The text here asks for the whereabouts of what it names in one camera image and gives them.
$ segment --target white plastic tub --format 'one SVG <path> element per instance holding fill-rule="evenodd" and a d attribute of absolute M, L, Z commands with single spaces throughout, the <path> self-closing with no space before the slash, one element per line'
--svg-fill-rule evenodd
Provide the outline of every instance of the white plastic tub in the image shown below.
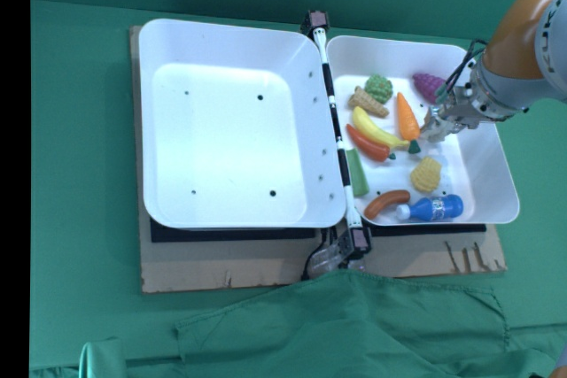
<path fill-rule="evenodd" d="M 315 44 L 304 35 L 249 27 L 156 19 L 139 33 L 143 189 L 148 213 L 171 228 L 325 228 L 345 215 L 337 145 Z M 373 73 L 403 91 L 419 120 L 427 106 L 414 90 L 417 71 L 447 77 L 461 62 L 455 46 L 339 36 L 328 45 L 346 148 L 346 101 Z M 466 79 L 467 71 L 462 78 Z M 379 125 L 396 132 L 391 114 Z M 373 163 L 361 153 L 370 193 L 407 189 L 426 155 L 442 165 L 432 195 L 455 193 L 464 213 L 448 222 L 507 223 L 517 193 L 493 124 L 420 141 L 422 152 L 396 152 Z M 394 209 L 373 222 L 400 224 Z"/>
<path fill-rule="evenodd" d="M 412 107 L 420 124 L 423 124 L 427 103 L 414 87 L 414 73 L 430 73 L 446 78 L 462 62 L 465 51 L 459 47 L 423 42 L 401 42 L 355 36 L 338 36 L 330 40 L 327 53 L 334 80 L 338 118 L 346 142 L 346 148 L 354 148 L 346 134 L 346 123 L 352 124 L 352 108 L 348 98 L 359 85 L 373 73 L 379 73 L 392 81 L 393 97 L 386 103 L 390 114 L 385 119 L 373 117 L 382 129 L 398 134 L 395 95 L 401 91 Z M 459 83 L 469 79 L 465 68 Z M 446 222 L 460 224 L 509 223 L 519 212 L 516 188 L 501 147 L 498 131 L 493 123 L 483 123 L 476 130 L 464 130 L 449 135 L 442 143 L 419 140 L 421 152 L 410 155 L 396 151 L 396 159 L 378 163 L 361 155 L 362 166 L 370 186 L 370 192 L 357 197 L 355 205 L 362 213 L 366 205 L 389 190 L 406 189 L 413 204 L 421 197 L 457 194 L 464 202 L 461 216 Z M 431 156 L 442 165 L 439 187 L 430 194 L 415 190 L 409 179 L 410 172 L 421 158 Z M 382 211 L 374 223 L 382 226 L 400 224 L 395 217 L 395 206 Z M 406 220 L 404 223 L 423 223 Z"/>

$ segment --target green cloth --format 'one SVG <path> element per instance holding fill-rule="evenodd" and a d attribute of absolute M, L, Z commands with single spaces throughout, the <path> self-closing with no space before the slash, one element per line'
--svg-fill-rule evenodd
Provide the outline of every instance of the green cloth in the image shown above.
<path fill-rule="evenodd" d="M 78 370 L 30 378 L 528 378 L 549 376 L 557 361 L 511 346 L 489 289 L 354 270 L 274 289 L 176 329 L 179 359 L 127 362 L 111 338 L 86 343 Z"/>

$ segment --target red pepper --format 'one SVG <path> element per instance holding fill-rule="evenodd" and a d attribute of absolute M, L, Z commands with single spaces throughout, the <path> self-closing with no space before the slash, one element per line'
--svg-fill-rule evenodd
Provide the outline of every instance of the red pepper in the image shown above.
<path fill-rule="evenodd" d="M 384 162 L 388 158 L 396 159 L 396 156 L 390 153 L 390 147 L 371 141 L 355 127 L 347 124 L 346 131 L 353 139 L 354 144 L 369 158 L 380 162 Z"/>

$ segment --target orange carrot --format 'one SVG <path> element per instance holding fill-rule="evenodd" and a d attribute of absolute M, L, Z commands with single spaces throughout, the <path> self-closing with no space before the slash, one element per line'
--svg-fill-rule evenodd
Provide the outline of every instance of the orange carrot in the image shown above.
<path fill-rule="evenodd" d="M 398 128 L 403 139 L 410 141 L 409 153 L 418 153 L 421 151 L 417 145 L 417 138 L 421 134 L 416 116 L 412 111 L 408 100 L 401 92 L 398 92 Z"/>

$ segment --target green table surface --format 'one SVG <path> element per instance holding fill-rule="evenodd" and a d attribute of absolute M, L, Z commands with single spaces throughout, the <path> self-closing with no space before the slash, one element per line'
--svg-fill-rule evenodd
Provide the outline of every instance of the green table surface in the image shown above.
<path fill-rule="evenodd" d="M 176 321 L 270 291 L 142 294 L 128 28 L 156 18 L 292 31 L 303 20 L 31 2 L 30 368 L 76 365 L 86 342 L 110 336 L 123 340 L 128 359 L 174 358 Z M 329 35 L 469 43 L 351 29 Z M 521 204 L 516 220 L 498 226 L 508 271 L 422 279 L 493 287 L 517 338 L 567 333 L 566 122 L 567 106 L 544 100 L 498 126 Z"/>

